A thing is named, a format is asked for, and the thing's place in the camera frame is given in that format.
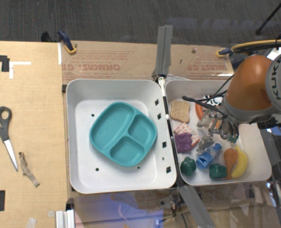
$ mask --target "wooden surface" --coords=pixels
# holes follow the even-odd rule
[[[0,55],[14,65],[14,78],[1,72],[0,106],[12,110],[9,136],[19,170],[16,172],[0,138],[0,190],[5,190],[5,210],[0,228],[25,227],[29,218],[36,228],[54,227],[49,211],[65,210],[67,201],[62,69],[57,43],[1,42]],[[22,175],[19,152],[40,182],[35,187]]]

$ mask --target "scissor handle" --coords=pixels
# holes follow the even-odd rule
[[[2,117],[2,113],[3,112],[7,112],[8,113],[8,116],[7,118],[3,118]],[[11,120],[11,117],[12,117],[12,112],[9,108],[5,107],[5,106],[0,106],[0,123],[1,123],[1,126],[2,128],[8,132],[8,125],[9,125],[9,122]]]
[[[2,116],[1,116],[1,118],[0,118],[1,124],[2,124],[2,125],[5,124],[5,127],[7,127],[6,130],[3,129],[3,126],[0,127],[0,136],[1,136],[1,138],[2,138],[3,141],[9,139],[7,130],[8,130],[8,125],[9,125],[9,120],[10,120],[10,117],[11,117],[11,110],[10,110],[10,109],[9,109],[8,113],[9,113],[9,116],[8,116],[6,119],[3,119]]]

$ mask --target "scissor blade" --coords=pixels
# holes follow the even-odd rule
[[[8,139],[8,140],[5,140],[4,143],[6,145],[6,149],[7,149],[7,152],[9,154],[9,156],[10,156],[11,162],[12,162],[14,168],[16,169],[16,171],[18,171],[18,165],[17,165],[15,153],[13,152],[13,148],[12,148],[11,142]]]

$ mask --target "white tray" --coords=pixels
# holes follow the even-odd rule
[[[94,121],[117,101],[136,107],[157,127],[152,149],[133,167],[110,161],[94,149],[89,140]],[[91,194],[163,189],[174,185],[175,162],[158,84],[150,80],[77,79],[67,86],[67,107],[70,182],[76,191]]]
[[[172,100],[182,100],[182,96],[191,97],[194,99],[201,99],[204,95],[213,95],[216,90],[224,83],[224,81],[193,81],[193,80],[172,80],[166,84],[165,91],[167,95],[168,104]],[[198,128],[196,126],[198,117],[195,111],[195,104],[190,102],[189,110],[190,122],[188,125],[200,136],[203,137],[208,133],[207,128]],[[171,120],[171,127],[174,131],[181,122]],[[250,181],[265,181],[271,177],[271,164],[262,140],[260,130],[257,124],[241,124],[239,126],[240,137],[237,143],[230,143],[227,140],[222,139],[219,135],[214,134],[214,140],[216,143],[222,145],[222,149],[219,152],[219,156],[213,163],[219,163],[225,165],[223,153],[229,147],[239,145],[239,147],[245,151],[248,156],[248,168],[246,173],[238,179],[230,180],[212,180],[209,177],[209,168],[205,170],[196,169],[194,174],[190,177],[182,174],[183,180],[189,185],[203,186],[203,185],[215,185],[224,183],[236,183],[236,182],[250,182]],[[196,160],[199,143],[188,153],[179,153],[179,164],[189,156],[191,159]]]

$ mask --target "green toy pepper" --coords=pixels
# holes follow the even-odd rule
[[[227,176],[227,167],[220,164],[212,164],[209,166],[209,176],[211,179],[220,179]]]
[[[196,170],[195,160],[190,159],[187,156],[180,165],[180,171],[187,176],[191,176],[195,172],[195,170]]]

